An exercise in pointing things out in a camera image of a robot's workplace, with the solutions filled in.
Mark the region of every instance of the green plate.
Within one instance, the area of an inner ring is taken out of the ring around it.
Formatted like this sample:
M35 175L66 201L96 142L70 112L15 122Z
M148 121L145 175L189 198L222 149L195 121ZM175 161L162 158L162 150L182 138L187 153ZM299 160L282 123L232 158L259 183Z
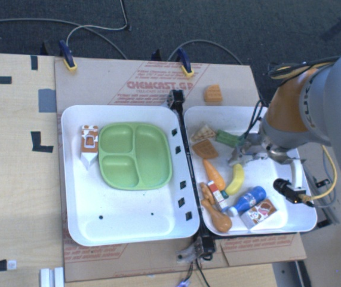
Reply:
M167 184L172 165L164 132L148 123L113 123L99 133L104 181L121 190L149 190Z

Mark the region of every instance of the yellow banana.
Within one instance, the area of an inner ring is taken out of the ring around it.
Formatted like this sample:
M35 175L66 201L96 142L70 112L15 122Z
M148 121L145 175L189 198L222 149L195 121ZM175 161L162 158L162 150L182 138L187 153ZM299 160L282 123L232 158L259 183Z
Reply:
M232 181L226 187L225 192L229 196L236 194L241 189L244 182L244 170L241 164L235 164L232 167Z

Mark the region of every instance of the dark gray background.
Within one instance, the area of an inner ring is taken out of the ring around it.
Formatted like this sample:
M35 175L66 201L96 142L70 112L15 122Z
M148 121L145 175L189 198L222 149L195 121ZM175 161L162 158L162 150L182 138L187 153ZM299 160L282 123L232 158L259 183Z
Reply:
M124 0L131 31L97 30L129 58L163 60L192 39L216 42L250 65L260 96L269 102L277 83L270 63L311 61L341 55L341 0ZM118 28L119 0L0 0L0 19L47 18ZM58 56L58 42L74 26L52 22L0 23L0 53L40 54L43 41ZM74 56L122 59L108 42L86 30L70 39ZM219 47L184 47L192 62L238 63Z

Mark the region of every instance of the wooden surface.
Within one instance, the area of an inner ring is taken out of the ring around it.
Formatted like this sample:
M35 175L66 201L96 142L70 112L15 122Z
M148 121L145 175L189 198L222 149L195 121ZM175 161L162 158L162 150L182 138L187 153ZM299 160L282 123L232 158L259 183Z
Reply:
M56 113L40 113L38 90L55 89L54 58L0 54L0 259L14 259L17 269L0 272L0 286L39 286L42 268L63 266L62 216ZM33 152L31 131L53 153ZM211 286L276 287L270 264L204 270ZM186 273L156 274L66 286L176 286ZM205 286L194 271L191 286Z

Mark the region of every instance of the robotic arm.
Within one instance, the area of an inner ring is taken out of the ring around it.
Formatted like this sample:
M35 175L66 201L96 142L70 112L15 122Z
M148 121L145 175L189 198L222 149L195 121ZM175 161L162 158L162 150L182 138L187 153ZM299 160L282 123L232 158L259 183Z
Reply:
M298 159L290 158L287 152L317 142L333 147L341 170L341 57L283 64L269 75L284 81L261 120L259 132L245 133L244 143L234 149L229 163L246 157L270 157L279 164L290 164L294 171Z

